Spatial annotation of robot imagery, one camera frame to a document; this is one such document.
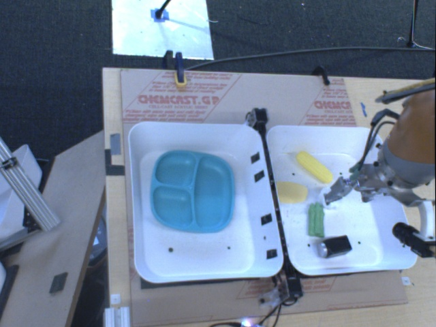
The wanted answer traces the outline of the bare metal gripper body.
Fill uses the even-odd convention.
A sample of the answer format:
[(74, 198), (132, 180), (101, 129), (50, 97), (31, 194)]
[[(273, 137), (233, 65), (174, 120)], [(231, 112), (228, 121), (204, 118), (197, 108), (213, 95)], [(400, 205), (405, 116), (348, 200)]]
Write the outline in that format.
[(364, 164), (354, 171), (354, 189), (360, 193), (363, 202), (372, 201), (375, 196), (390, 196), (404, 206), (418, 206), (421, 197), (413, 192), (417, 185), (401, 178), (391, 167), (382, 163)]

